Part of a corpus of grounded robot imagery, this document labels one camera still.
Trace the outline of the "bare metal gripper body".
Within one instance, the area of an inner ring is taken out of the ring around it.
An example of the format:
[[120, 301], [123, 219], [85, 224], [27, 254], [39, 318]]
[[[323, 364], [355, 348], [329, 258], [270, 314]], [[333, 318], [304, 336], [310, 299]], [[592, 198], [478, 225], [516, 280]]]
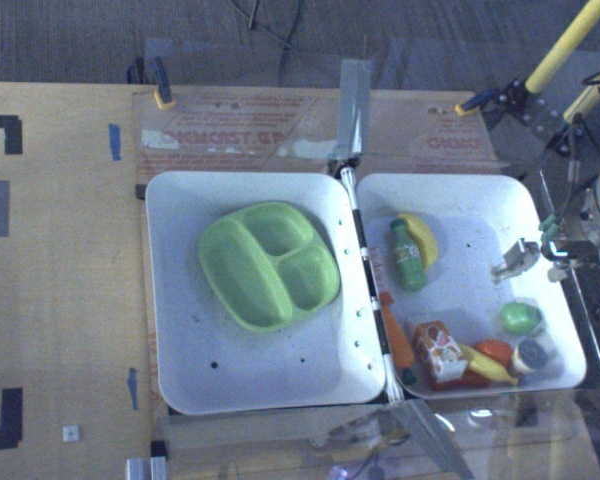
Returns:
[[588, 240], [553, 238], [542, 243], [541, 253], [559, 268], [600, 267], [600, 248]]

